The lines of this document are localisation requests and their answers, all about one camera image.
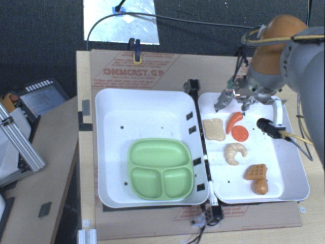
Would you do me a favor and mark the orange round slice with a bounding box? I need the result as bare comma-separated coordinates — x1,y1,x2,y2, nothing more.
231,125,249,142

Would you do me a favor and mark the brown waffle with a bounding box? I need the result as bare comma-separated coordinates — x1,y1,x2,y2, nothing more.
244,163,268,181

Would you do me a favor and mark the white plastic tray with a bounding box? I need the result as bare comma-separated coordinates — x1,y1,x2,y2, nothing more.
94,88,210,209
198,92,310,205

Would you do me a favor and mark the brown sausage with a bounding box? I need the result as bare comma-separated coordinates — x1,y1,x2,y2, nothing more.
251,178,269,195

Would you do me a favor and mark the beige bread slice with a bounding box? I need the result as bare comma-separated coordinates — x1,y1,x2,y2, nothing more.
202,118,226,141

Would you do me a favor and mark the thin black and white rod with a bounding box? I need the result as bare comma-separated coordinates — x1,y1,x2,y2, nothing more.
191,85,219,208

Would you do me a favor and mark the black cylinder on white bracket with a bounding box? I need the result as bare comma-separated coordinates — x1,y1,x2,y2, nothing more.
256,98,287,139

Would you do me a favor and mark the green divided plate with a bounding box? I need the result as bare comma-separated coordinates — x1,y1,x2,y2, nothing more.
127,138,194,201

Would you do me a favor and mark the beige croissant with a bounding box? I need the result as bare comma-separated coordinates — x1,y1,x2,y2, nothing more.
223,142,248,166

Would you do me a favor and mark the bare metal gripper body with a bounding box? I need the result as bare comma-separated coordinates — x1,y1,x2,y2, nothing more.
229,75,275,105

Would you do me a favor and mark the brown cardboard board red print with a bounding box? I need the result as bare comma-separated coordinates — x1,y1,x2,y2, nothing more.
90,49,303,241

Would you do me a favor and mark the orange carrot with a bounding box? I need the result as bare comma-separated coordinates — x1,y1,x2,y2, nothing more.
225,111,244,135

